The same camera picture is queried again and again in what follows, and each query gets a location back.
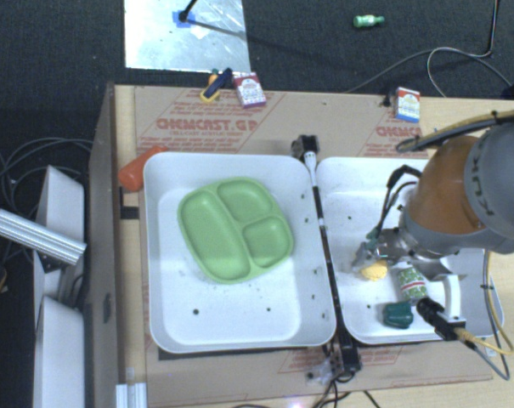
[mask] green plate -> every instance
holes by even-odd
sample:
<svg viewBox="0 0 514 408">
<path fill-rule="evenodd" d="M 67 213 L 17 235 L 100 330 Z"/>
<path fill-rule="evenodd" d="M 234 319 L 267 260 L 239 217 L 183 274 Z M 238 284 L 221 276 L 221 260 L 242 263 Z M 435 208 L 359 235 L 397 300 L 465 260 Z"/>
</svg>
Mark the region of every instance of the green plate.
<svg viewBox="0 0 514 408">
<path fill-rule="evenodd" d="M 252 178 L 229 178 L 187 194 L 179 203 L 178 221 L 196 262 L 217 282 L 250 280 L 292 252 L 285 216 Z"/>
</svg>

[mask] small box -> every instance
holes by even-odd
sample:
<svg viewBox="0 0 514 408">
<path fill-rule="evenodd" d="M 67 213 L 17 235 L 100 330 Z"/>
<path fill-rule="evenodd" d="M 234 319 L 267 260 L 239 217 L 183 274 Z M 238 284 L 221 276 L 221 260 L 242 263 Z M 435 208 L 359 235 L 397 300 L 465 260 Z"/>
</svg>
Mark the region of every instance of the small box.
<svg viewBox="0 0 514 408">
<path fill-rule="evenodd" d="M 236 76 L 232 79 L 236 88 L 238 99 L 244 109 L 266 104 L 263 88 L 258 80 L 257 73 L 250 72 Z"/>
<path fill-rule="evenodd" d="M 406 88 L 398 88 L 396 94 L 395 116 L 404 121 L 419 122 L 420 94 L 417 91 Z"/>
</svg>

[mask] yellow sponge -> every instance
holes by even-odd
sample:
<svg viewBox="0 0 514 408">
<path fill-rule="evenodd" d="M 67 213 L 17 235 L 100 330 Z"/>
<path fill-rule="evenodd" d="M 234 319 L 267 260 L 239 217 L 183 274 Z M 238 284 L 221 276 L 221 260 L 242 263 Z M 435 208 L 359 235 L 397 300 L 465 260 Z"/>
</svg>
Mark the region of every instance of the yellow sponge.
<svg viewBox="0 0 514 408">
<path fill-rule="evenodd" d="M 381 280 L 387 275 L 387 262 L 385 260 L 377 260 L 371 266 L 361 269 L 360 274 L 371 281 Z"/>
</svg>

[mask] black carpet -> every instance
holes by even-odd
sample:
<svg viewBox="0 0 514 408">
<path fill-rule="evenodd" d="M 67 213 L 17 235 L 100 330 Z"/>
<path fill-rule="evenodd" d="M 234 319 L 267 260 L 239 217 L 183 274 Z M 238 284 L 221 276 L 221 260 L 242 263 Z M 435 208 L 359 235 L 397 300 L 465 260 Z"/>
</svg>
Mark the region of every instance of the black carpet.
<svg viewBox="0 0 514 408">
<path fill-rule="evenodd" d="M 251 67 L 265 89 L 345 92 L 420 51 L 488 48 L 494 0 L 243 0 Z M 357 14 L 382 14 L 383 26 L 353 27 Z M 124 67 L 123 0 L 0 0 L 0 153 L 37 138 L 92 139 L 107 81 L 196 86 L 206 76 Z M 357 92 L 388 94 L 397 86 L 437 96 L 426 57 L 412 59 Z M 501 0 L 494 52 L 485 60 L 514 83 L 514 0 Z M 451 97 L 499 98 L 506 83 L 482 65 L 440 53 L 433 75 Z M 84 151 L 47 150 L 25 171 L 52 163 L 83 171 Z M 21 186 L 15 204 L 29 213 L 41 175 Z M 0 187 L 0 207 L 8 208 Z M 6 250 L 0 241 L 0 258 Z M 31 406 L 33 368 L 31 265 L 6 262 L 0 295 L 0 407 Z"/>
</svg>

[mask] orange object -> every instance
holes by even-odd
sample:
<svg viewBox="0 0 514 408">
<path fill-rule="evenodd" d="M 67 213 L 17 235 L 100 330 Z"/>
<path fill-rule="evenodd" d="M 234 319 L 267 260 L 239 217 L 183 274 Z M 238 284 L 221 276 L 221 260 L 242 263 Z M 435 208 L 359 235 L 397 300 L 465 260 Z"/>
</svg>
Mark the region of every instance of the orange object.
<svg viewBox="0 0 514 408">
<path fill-rule="evenodd" d="M 149 148 L 145 153 L 140 154 L 126 166 L 122 167 L 117 178 L 127 190 L 136 192 L 144 187 L 144 166 L 145 163 L 155 154 L 167 151 L 167 148 L 161 146 L 154 146 Z"/>
<path fill-rule="evenodd" d="M 207 78 L 207 86 L 211 85 L 213 82 L 215 82 L 219 77 L 218 72 L 213 72 L 208 78 Z"/>
</svg>

